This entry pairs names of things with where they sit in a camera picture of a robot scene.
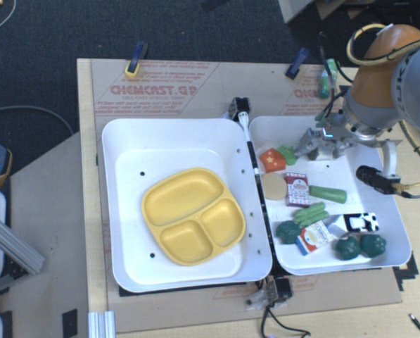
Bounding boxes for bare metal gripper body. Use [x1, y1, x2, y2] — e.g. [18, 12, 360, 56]
[321, 113, 390, 151]

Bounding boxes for light green leafy vegetable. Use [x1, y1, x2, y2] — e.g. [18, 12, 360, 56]
[276, 144, 299, 167]

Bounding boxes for green cucumber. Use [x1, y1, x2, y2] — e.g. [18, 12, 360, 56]
[308, 184, 348, 205]

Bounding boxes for red carton with yellow stars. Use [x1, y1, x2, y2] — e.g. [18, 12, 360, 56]
[259, 147, 288, 174]

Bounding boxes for red and white carton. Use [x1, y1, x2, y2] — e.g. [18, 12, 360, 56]
[284, 172, 312, 208]

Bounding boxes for green bottle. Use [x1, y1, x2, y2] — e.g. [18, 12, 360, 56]
[318, 58, 339, 100]

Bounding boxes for beige round biscuit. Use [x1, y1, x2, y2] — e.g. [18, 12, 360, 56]
[261, 172, 288, 201]

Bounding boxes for thin black and white rod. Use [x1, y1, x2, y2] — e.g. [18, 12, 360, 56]
[238, 111, 278, 278]

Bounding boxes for green pea pods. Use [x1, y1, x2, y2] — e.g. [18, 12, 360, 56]
[293, 201, 331, 229]

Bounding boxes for black and white milk carton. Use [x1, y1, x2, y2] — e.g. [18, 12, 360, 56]
[326, 212, 380, 239]

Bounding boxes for white blue and orange carton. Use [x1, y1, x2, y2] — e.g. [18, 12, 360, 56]
[295, 220, 338, 257]

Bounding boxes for green broccoli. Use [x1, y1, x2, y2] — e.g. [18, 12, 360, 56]
[275, 220, 303, 245]
[334, 235, 362, 261]
[359, 233, 388, 259]

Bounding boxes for white plastic tray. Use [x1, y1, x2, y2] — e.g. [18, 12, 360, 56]
[101, 118, 274, 294]
[248, 115, 413, 277]

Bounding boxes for yellow divided plate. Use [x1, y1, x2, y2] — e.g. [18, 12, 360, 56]
[141, 167, 247, 267]

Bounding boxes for brown cardboard board red print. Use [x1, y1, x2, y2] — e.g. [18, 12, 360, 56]
[89, 58, 404, 334]

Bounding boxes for black cylinder on white bracket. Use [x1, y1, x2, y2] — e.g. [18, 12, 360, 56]
[355, 140, 402, 195]

